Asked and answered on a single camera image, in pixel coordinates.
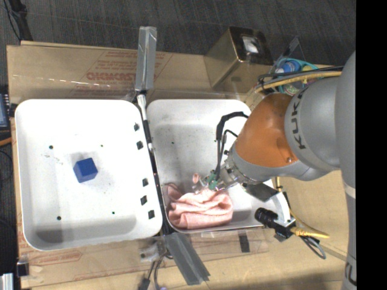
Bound blue cube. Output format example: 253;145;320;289
73;157;99;184

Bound black cylinder on white bracket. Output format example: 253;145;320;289
242;182;297;239

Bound thin black and white rod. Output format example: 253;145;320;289
137;93;167;236

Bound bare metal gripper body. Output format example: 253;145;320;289
200;163;244;193

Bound teal divided plate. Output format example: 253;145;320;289
271;57;322;94

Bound white plastic tray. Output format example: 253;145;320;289
14;98;164;252
145;98;275;234

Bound brown cardboard board, red print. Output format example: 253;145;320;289
5;40;348;290

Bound pink cloth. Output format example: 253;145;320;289
164;173;235;230

